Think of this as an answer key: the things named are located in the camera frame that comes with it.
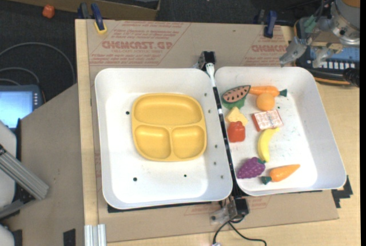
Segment orange ball fruit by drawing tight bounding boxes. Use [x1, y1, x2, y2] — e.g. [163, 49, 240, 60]
[256, 92, 276, 112]

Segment red and white packet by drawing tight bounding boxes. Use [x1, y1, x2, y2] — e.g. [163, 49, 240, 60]
[251, 109, 285, 133]

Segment watermelon slice toy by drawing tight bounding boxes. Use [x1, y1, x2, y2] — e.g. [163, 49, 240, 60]
[221, 84, 252, 110]

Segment yellow banana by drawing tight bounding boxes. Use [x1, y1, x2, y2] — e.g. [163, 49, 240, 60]
[257, 126, 281, 164]

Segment yellow divided plate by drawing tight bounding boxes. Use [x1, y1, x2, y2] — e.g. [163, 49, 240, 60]
[131, 92, 208, 162]

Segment brown cardboard board red print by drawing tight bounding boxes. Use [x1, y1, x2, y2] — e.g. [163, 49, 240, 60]
[85, 19, 340, 243]

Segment thin black and white rod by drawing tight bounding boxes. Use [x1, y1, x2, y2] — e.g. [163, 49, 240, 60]
[205, 62, 238, 200]

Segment purple grapes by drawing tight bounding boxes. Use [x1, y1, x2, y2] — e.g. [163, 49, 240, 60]
[236, 156, 266, 180]

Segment white plastic tray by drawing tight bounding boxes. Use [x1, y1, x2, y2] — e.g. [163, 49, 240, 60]
[213, 66, 348, 197]
[94, 67, 233, 210]

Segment yellow cheese wedge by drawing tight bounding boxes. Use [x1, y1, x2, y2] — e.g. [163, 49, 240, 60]
[224, 106, 249, 126]

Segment orange bell pepper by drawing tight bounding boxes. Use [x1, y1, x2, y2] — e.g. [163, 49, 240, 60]
[42, 4, 55, 19]

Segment red bell pepper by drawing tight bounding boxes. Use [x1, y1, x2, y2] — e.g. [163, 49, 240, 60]
[227, 121, 247, 144]

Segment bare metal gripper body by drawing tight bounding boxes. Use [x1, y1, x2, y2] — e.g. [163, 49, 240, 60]
[293, 17, 360, 53]

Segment orange carrot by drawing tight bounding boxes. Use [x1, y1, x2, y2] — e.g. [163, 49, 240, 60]
[248, 85, 288, 98]
[260, 164, 301, 185]

